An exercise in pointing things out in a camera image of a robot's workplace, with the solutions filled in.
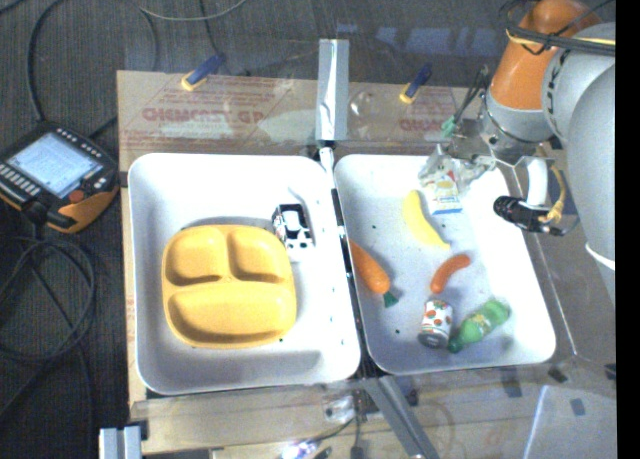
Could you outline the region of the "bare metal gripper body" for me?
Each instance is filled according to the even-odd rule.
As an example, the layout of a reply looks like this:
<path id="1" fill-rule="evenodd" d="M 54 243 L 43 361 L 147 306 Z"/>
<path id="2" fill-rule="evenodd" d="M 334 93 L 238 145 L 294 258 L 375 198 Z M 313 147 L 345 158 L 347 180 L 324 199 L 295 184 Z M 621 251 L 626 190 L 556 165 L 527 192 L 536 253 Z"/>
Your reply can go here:
<path id="1" fill-rule="evenodd" d="M 501 128 L 493 119 L 453 117 L 441 125 L 444 152 L 468 164 L 516 165 L 524 156 L 524 143 Z"/>

